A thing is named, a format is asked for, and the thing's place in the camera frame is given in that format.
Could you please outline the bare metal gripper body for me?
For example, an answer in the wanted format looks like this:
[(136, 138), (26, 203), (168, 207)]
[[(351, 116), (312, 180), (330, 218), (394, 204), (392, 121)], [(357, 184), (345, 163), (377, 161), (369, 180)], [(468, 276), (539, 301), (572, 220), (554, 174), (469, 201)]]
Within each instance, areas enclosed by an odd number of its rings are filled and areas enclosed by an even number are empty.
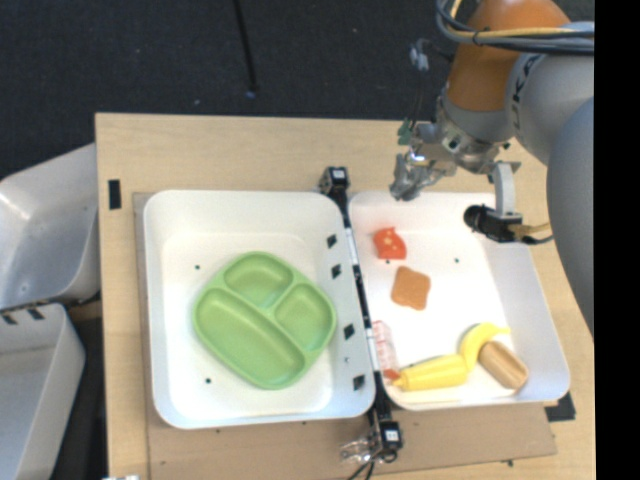
[(458, 168), (488, 174), (508, 143), (480, 140), (455, 124), (420, 123), (410, 136), (408, 161), (445, 176), (453, 176)]

